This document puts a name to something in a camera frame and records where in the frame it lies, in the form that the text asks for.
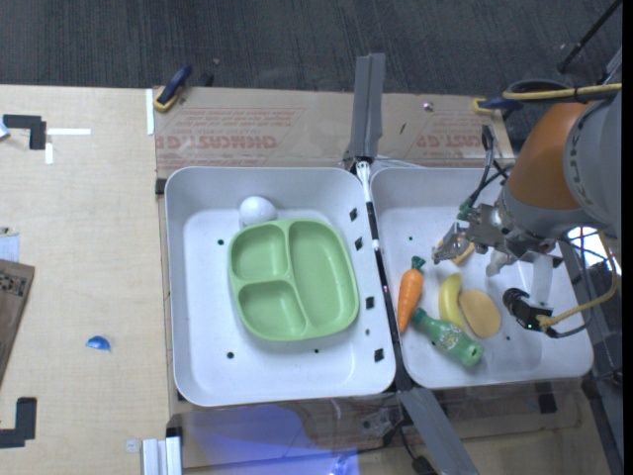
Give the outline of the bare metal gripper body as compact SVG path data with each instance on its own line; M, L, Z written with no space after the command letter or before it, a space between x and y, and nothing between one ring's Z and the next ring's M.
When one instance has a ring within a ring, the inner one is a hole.
M504 207L480 204L469 209L466 221L466 238L475 244L478 252L493 249L521 259L532 250L528 232Z

